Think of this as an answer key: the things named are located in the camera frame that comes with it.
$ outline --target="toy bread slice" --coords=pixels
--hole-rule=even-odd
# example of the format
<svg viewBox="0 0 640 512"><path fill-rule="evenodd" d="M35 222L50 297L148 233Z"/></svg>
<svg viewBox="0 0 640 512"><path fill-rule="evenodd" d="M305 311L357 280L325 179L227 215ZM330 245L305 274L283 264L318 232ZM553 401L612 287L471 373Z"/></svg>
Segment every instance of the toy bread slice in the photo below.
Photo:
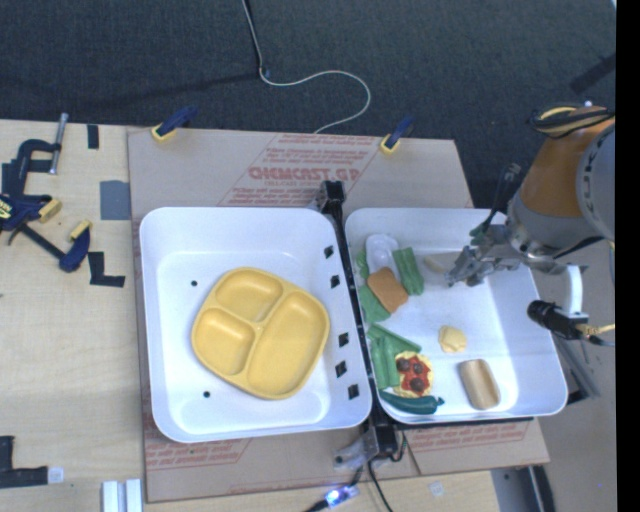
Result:
<svg viewBox="0 0 640 512"><path fill-rule="evenodd" d="M395 312L409 300L407 291L389 267L383 267L371 274L367 278L367 285L389 313Z"/></svg>

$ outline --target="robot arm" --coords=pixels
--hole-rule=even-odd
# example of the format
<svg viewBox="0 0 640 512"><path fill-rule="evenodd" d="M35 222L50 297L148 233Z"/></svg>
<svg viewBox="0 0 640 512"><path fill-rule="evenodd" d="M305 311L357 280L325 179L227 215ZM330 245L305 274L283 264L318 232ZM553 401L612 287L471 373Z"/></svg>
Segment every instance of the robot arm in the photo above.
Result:
<svg viewBox="0 0 640 512"><path fill-rule="evenodd" d="M548 138L524 180L516 165L503 171L489 217L470 233L470 244L445 279L450 286L475 286L520 264L563 274L571 289L566 304L536 301L530 317L563 338L606 344L585 327L588 317L576 313L576 301L582 300L579 273L558 260L595 241L615 243L614 114L600 107L556 107L532 124ZM497 211L506 214L503 224L492 223Z"/></svg>

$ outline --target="black bracket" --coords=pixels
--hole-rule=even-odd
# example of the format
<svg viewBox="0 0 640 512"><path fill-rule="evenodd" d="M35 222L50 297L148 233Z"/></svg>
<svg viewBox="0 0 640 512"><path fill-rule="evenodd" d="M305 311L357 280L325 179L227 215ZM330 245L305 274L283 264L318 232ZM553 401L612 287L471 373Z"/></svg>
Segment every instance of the black bracket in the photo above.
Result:
<svg viewBox="0 0 640 512"><path fill-rule="evenodd" d="M367 375L369 377L369 387L371 388L373 399L373 408L369 416L370 421L374 426L387 426L393 423L393 420L384 412L382 406L376 399L376 385L373 378L373 367L371 361L367 357L367 338L364 332L364 321L360 313L360 305L358 302L358 293L356 291L356 283L353 273L353 267L351 265L351 257L349 256L349 246L347 244L347 236L344 229L344 215L342 205L346 201L347 195L344 190L344 184L341 181L323 181L320 189L316 193L315 203L320 213L328 215L333 221L333 225L336 231L336 238L338 241L338 249L340 250L340 257L342 260L342 267L344 269L345 277L347 279L347 286L349 287L349 297L351 299L351 306L353 309L353 315L356 320L356 328L358 330L358 338L360 341L360 348L362 350L362 357L364 359L365 368L367 369Z"/></svg>
<svg viewBox="0 0 640 512"><path fill-rule="evenodd" d="M125 276L107 276L104 273L104 253L90 252L89 269L91 270L90 284L100 286L115 286L122 288L124 286Z"/></svg>
<svg viewBox="0 0 640 512"><path fill-rule="evenodd" d="M49 468L13 467L13 436L0 436L0 489L10 487L31 487L49 483Z"/></svg>

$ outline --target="gray carpet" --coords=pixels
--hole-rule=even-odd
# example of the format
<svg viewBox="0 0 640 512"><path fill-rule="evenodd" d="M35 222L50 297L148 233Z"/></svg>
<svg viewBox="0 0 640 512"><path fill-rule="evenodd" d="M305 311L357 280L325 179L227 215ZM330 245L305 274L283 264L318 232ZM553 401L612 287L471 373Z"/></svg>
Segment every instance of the gray carpet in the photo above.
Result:
<svg viewBox="0 0 640 512"><path fill-rule="evenodd" d="M615 109L617 11L610 0L253 0L273 81L340 69L364 80L364 115L326 133L454 139L476 206L500 169L542 143L526 119L557 102ZM312 132L357 112L344 76L273 88L257 76L241 0L1 2L0 117Z"/></svg>

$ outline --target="white cable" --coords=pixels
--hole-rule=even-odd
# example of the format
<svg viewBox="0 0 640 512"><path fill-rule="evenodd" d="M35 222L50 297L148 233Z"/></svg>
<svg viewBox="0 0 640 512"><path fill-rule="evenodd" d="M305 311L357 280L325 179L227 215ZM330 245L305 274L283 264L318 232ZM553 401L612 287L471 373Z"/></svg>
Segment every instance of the white cable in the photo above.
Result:
<svg viewBox="0 0 640 512"><path fill-rule="evenodd" d="M353 80L356 80L358 83L360 83L360 85L362 85L362 87L364 87L364 90L367 93L367 101L365 102L364 107L362 107L362 109L360 109L358 112L356 112L352 116L345 117L344 119L340 119L339 121L334 121L333 123L326 124L326 125L318 128L313 133L320 133L321 131L326 130L327 128L330 128L332 126L336 126L338 124L342 124L342 123L346 123L348 121L352 121L353 119L356 119L357 117L360 117L362 114L364 114L366 112L366 110L369 108L369 105L371 104L371 91L369 90L369 87L364 82L364 80L362 80L360 77L357 77L356 75L354 75L352 73L347 73L346 71L331 69L331 70L328 70L328 71L321 71L319 73L314 73L313 75L310 75L310 76L308 76L306 78L303 78L301 80L296 80L295 82L286 82L286 83L272 82L267 77L265 77L264 76L264 68L263 68L263 65L262 65L262 51L260 50L260 45L258 44L258 37L256 36L256 31L255 31L255 28L253 26L253 20L251 19L251 15L249 14L249 8L247 7L246 0L242 0L242 7L244 7L244 14L247 17L247 23L249 24L249 30L251 31L251 37L253 39L253 44L255 46L256 53L258 54L258 73L260 75L260 80L262 80L265 84L271 85L273 87L291 87L291 86L294 86L294 85L300 85L300 84L303 84L305 82L309 82L310 80L313 80L314 78L321 77L323 75L343 75L343 76L352 78Z"/></svg>

